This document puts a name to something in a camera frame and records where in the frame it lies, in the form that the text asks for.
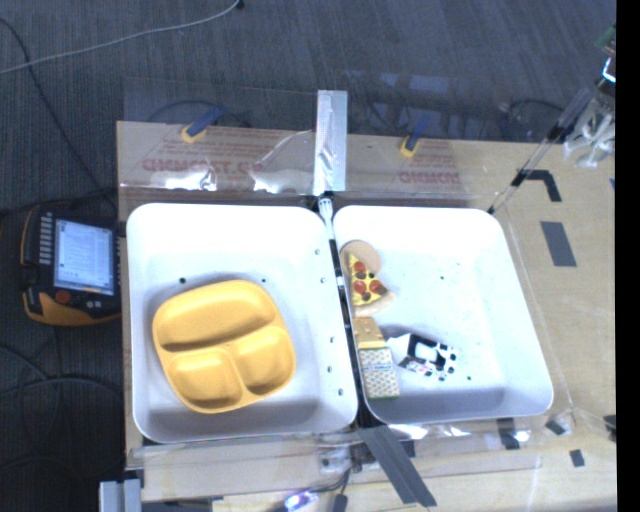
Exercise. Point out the round tan biscuit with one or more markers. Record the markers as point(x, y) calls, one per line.
point(367, 252)

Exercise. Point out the pizza slice toy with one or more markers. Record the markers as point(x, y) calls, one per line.
point(367, 290)

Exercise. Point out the white plastic tray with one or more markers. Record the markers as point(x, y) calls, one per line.
point(450, 310)
point(225, 240)

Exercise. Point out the yellow patterned carton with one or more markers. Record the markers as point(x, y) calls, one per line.
point(376, 360)

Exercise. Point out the yellow divided plate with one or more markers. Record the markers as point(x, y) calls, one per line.
point(220, 345)

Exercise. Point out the black and white cow carton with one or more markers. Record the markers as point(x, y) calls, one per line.
point(427, 355)

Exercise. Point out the brown cardboard board red print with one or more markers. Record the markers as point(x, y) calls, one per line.
point(150, 150)

